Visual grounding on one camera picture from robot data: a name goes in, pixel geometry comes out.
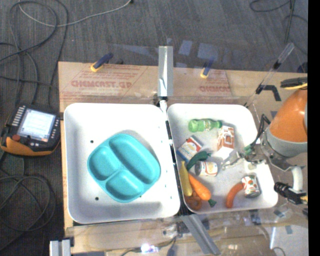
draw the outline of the blue clamp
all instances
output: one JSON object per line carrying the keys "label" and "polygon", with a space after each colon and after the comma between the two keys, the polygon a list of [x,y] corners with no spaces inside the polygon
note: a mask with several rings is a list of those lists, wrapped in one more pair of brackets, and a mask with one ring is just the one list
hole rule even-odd
{"label": "blue clamp", "polygon": [[211,57],[209,62],[204,63],[203,69],[200,74],[202,78],[207,78],[209,76],[209,71],[213,63],[214,63],[214,57]]}
{"label": "blue clamp", "polygon": [[108,54],[104,55],[101,59],[93,63],[90,68],[93,72],[97,72],[103,67],[103,64],[108,63],[110,59],[113,58],[113,54],[109,52]]}

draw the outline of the teal plate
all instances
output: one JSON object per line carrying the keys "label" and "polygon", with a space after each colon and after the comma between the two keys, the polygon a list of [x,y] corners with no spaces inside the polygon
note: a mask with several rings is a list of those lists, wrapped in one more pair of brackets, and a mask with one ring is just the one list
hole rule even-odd
{"label": "teal plate", "polygon": [[129,203],[159,179],[157,159],[136,138],[116,134],[90,154],[87,169],[95,182],[114,200]]}

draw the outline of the red emergency button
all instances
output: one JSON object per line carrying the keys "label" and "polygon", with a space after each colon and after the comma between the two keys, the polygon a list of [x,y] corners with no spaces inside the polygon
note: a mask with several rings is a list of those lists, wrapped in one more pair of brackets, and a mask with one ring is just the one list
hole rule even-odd
{"label": "red emergency button", "polygon": [[12,135],[12,139],[15,141],[15,142],[19,142],[21,137],[18,135],[18,134],[15,134],[15,135]]}

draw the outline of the white cable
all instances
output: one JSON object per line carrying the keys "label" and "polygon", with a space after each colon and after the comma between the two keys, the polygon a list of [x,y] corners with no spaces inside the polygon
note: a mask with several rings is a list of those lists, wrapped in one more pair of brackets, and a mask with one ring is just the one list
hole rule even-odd
{"label": "white cable", "polygon": [[[124,5],[122,5],[122,6],[118,7],[118,8],[116,8],[116,9],[107,10],[107,11],[105,11],[105,12],[101,12],[101,13],[93,14],[93,15],[90,15],[90,16],[87,16],[87,17],[84,17],[84,18],[82,18],[82,19],[79,19],[79,20],[77,20],[77,21],[71,22],[71,23],[58,25],[57,27],[64,27],[64,26],[73,25],[73,24],[76,24],[76,23],[82,22],[82,21],[84,21],[84,20],[87,20],[87,19],[89,19],[89,18],[92,18],[92,17],[96,17],[96,16],[99,16],[99,15],[108,14],[108,13],[111,13],[111,12],[118,11],[118,10],[120,10],[120,9],[122,9],[122,8],[124,8],[124,7],[126,7],[130,2],[131,2],[131,0],[129,0],[129,1],[128,1],[128,2],[126,2]],[[22,9],[21,5],[19,5],[19,8],[20,8],[21,12],[23,12],[26,16],[28,16],[30,19],[34,20],[35,22],[40,23],[40,24],[45,25],[45,26],[54,27],[54,25],[46,24],[46,23],[41,22],[41,21],[37,20],[36,18],[32,17],[31,15],[29,15],[28,13],[26,13],[26,12]]]}

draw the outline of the orange carrot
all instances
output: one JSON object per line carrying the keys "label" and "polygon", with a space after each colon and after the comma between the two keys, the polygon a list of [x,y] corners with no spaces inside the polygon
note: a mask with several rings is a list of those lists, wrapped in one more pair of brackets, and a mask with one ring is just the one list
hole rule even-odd
{"label": "orange carrot", "polygon": [[237,193],[241,190],[243,190],[244,187],[241,182],[235,184],[229,191],[228,195],[226,196],[225,200],[225,206],[227,208],[232,208],[234,206],[234,199],[237,195]]}
{"label": "orange carrot", "polygon": [[197,180],[195,177],[193,177],[189,172],[189,181],[191,184],[191,187],[194,189],[196,194],[204,201],[208,201],[211,199],[211,192],[210,190],[203,185],[199,180]]}

